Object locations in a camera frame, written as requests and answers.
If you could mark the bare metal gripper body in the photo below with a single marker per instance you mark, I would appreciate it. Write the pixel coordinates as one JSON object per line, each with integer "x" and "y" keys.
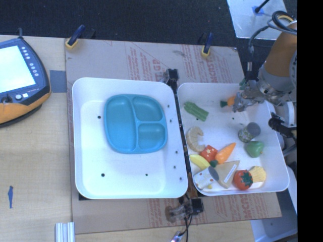
{"x": 255, "y": 92}

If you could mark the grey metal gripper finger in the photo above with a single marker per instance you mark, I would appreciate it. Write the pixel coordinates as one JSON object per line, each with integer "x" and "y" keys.
{"x": 236, "y": 105}
{"x": 250, "y": 104}

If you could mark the small orange carrot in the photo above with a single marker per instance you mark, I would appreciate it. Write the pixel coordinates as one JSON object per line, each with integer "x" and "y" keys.
{"x": 229, "y": 101}

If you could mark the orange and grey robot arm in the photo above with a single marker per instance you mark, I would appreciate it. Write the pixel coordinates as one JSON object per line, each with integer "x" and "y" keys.
{"x": 281, "y": 57}

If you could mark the white plastic tray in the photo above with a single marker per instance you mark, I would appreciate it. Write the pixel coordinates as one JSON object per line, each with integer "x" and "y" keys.
{"x": 121, "y": 170}
{"x": 222, "y": 125}

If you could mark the green can with grey lid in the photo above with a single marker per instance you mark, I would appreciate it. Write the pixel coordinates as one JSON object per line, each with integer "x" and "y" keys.
{"x": 248, "y": 133}

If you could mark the green beans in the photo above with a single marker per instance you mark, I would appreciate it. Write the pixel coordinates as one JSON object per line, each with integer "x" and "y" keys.
{"x": 196, "y": 111}

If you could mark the green bell pepper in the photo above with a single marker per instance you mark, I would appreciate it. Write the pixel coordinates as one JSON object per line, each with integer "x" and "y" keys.
{"x": 255, "y": 149}

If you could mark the large orange carrot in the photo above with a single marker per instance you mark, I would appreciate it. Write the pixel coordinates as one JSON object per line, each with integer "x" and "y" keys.
{"x": 224, "y": 153}

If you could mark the beige croissant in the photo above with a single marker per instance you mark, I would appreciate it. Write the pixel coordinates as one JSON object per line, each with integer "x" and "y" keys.
{"x": 192, "y": 137}

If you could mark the red cube with star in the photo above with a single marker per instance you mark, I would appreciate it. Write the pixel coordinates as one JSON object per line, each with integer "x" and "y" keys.
{"x": 209, "y": 153}

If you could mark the thin black rod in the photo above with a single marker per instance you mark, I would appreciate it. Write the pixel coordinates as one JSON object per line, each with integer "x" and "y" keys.
{"x": 180, "y": 125}

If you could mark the yellow banana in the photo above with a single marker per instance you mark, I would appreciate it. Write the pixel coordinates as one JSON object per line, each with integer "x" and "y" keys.
{"x": 198, "y": 160}

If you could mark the beige cheese wedge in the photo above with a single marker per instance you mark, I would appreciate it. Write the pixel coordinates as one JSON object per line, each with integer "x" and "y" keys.
{"x": 227, "y": 174}

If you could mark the yellow fries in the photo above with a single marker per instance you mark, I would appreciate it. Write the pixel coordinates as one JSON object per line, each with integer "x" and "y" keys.
{"x": 258, "y": 173}

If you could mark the red tomato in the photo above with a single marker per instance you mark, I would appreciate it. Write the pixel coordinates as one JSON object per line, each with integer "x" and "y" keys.
{"x": 242, "y": 180}

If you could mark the blue divided plate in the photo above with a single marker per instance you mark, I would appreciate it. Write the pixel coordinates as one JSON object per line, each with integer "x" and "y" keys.
{"x": 121, "y": 125}

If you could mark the brown cardboard board red print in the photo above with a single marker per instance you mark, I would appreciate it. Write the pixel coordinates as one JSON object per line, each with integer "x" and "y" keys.
{"x": 113, "y": 59}

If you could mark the black cylinder on white bracket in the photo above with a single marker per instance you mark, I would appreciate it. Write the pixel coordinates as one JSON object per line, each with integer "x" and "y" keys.
{"x": 280, "y": 123}

